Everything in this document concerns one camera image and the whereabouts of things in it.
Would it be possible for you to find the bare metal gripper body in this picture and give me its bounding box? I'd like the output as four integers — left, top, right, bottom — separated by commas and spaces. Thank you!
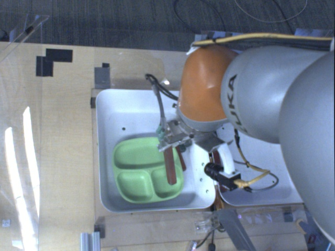
157, 119, 196, 153

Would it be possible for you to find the green divided plate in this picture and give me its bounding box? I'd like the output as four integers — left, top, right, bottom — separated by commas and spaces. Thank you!
112, 136, 185, 204

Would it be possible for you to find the white plastic tray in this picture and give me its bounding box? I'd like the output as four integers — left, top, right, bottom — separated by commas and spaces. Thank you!
95, 88, 217, 214
215, 123, 304, 208

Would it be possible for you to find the black cylinder on white bracket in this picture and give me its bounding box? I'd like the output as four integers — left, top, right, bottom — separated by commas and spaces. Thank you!
204, 142, 242, 192

